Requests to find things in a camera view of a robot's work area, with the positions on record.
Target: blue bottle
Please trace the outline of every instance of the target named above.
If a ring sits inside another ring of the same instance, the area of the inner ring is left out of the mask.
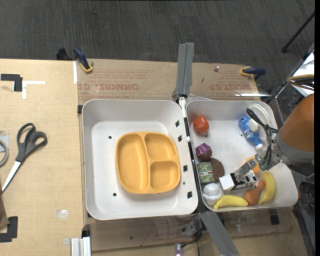
[[[245,138],[254,145],[256,150],[260,150],[263,147],[263,144],[259,140],[259,132],[252,131],[249,127],[249,120],[251,118],[245,116],[239,120],[239,126],[245,136]]]

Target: yellow divided plate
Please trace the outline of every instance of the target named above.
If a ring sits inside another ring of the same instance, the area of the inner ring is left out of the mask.
[[[131,193],[163,193],[180,182],[176,145],[163,133],[131,132],[121,136],[115,162],[120,184]]]

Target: scissors blade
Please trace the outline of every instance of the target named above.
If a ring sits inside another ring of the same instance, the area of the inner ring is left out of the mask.
[[[11,171],[9,172],[8,178],[6,178],[5,183],[3,184],[2,192],[5,191],[6,187],[11,182],[12,178],[15,176],[16,172],[18,171],[20,165],[21,165],[21,162],[19,162],[19,161],[14,162],[14,165],[13,165]]]

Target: yellow banana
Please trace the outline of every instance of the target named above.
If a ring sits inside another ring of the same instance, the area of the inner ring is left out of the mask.
[[[270,201],[272,198],[274,198],[276,193],[276,181],[274,176],[269,171],[265,170],[263,172],[263,178],[265,182],[265,189],[261,199],[258,201],[258,205]]]
[[[248,202],[241,196],[225,194],[218,199],[213,206],[214,209],[229,207],[229,206],[248,206]]]

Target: blue clamp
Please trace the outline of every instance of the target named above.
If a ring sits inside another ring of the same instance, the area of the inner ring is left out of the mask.
[[[250,67],[250,68],[240,68],[240,75],[243,77],[248,77],[251,74],[255,75],[254,80],[258,80],[260,76],[266,74],[266,70],[260,67]]]
[[[74,47],[73,48],[75,58],[80,60],[80,67],[83,69],[84,72],[90,73],[92,71],[92,66],[88,63],[85,55],[82,53],[80,48]]]

